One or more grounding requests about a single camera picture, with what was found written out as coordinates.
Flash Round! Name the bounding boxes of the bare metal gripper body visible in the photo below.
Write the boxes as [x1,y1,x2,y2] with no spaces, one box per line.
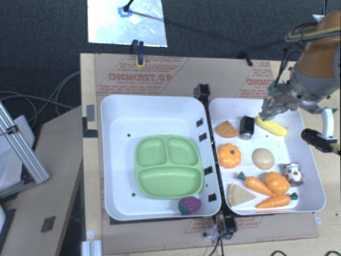
[262,82,305,114]

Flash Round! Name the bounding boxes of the yellow toy corn cob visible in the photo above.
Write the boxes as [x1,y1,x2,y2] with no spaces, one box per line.
[255,115,289,137]

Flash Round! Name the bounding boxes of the small black can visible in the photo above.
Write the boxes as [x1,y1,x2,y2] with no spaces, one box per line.
[239,115,256,140]

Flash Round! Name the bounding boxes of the white plastic tray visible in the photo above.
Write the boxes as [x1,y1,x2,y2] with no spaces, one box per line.
[100,94,222,221]
[208,97,327,216]

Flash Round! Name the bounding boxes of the orange toy waffle slice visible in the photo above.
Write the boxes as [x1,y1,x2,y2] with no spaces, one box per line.
[215,120,240,139]

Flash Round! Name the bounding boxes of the beige toy potato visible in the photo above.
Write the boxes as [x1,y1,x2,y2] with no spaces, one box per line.
[251,148,275,171]

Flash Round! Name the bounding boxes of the orange toy pumpkin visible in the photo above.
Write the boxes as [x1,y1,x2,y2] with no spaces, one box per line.
[217,142,242,169]

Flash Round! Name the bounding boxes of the brown cardboard board red print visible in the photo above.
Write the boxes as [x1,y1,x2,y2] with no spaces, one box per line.
[94,53,320,254]

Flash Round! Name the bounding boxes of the thin black rod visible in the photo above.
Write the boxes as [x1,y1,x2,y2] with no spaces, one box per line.
[201,96,230,220]

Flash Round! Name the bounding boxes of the white jar with orange print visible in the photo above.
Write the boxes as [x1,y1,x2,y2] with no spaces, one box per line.
[282,163,304,185]

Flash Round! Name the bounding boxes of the orange toy bell pepper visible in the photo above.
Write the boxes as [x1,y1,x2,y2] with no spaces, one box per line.
[264,171,291,195]

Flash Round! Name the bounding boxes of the orange toy carrot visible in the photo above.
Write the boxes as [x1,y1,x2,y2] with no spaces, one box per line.
[237,171,277,197]
[255,192,299,210]

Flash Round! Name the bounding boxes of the beige toy pie slice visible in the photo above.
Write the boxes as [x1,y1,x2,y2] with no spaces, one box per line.
[226,183,257,207]

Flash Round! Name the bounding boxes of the green divided plate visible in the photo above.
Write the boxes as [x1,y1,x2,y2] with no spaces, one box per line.
[134,134,205,200]

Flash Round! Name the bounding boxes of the purple toy grapes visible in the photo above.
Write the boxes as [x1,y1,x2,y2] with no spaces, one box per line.
[177,196,202,215]

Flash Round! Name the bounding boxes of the black cylinder on white bracket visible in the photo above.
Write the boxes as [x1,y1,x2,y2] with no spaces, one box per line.
[301,108,340,154]

